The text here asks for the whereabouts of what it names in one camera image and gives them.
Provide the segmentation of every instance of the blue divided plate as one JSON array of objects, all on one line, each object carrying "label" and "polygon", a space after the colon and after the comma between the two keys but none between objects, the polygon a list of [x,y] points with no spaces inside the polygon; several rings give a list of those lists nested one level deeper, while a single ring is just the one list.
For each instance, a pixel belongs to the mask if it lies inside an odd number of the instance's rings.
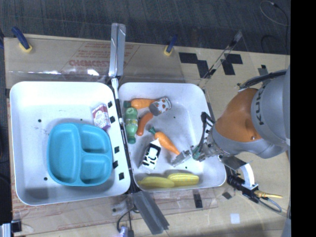
[{"label": "blue divided plate", "polygon": [[93,125],[62,123],[50,132],[47,167],[51,178],[69,186],[94,186],[112,172],[112,146],[108,134]]}]

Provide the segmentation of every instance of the toy bottle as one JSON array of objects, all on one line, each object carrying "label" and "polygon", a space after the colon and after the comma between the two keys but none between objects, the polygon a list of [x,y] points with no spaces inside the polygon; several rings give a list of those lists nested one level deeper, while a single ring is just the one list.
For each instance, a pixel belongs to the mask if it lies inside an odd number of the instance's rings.
[{"label": "toy bottle", "polygon": [[134,144],[136,142],[135,133],[138,128],[137,110],[133,107],[127,108],[125,111],[125,131],[127,142]]}]

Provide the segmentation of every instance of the small box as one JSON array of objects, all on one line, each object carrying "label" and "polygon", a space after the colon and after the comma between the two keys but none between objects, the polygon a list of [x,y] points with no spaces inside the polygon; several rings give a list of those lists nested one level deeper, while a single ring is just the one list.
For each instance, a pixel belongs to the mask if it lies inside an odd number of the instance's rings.
[{"label": "small box", "polygon": [[107,130],[111,127],[111,121],[109,118],[108,108],[106,104],[101,104],[97,108],[95,108],[92,112],[94,125]]}]

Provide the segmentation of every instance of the carrot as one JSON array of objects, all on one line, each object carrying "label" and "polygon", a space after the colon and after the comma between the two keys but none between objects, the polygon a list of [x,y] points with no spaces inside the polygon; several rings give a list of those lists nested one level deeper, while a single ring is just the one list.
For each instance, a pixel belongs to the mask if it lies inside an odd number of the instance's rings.
[{"label": "carrot", "polygon": [[147,99],[147,98],[134,98],[132,101],[124,101],[124,107],[134,107],[136,109],[142,109],[145,107],[149,107],[151,103],[156,100]]},{"label": "carrot", "polygon": [[147,122],[149,120],[151,120],[153,118],[153,116],[154,116],[154,114],[148,112],[141,117],[141,119],[138,121],[138,128],[136,131],[136,134],[138,136],[142,136],[144,134],[145,125],[147,124]]},{"label": "carrot", "polygon": [[149,131],[155,136],[155,139],[159,139],[160,144],[164,148],[175,153],[176,155],[180,154],[180,151],[163,132],[156,132],[154,127],[152,127]]}]

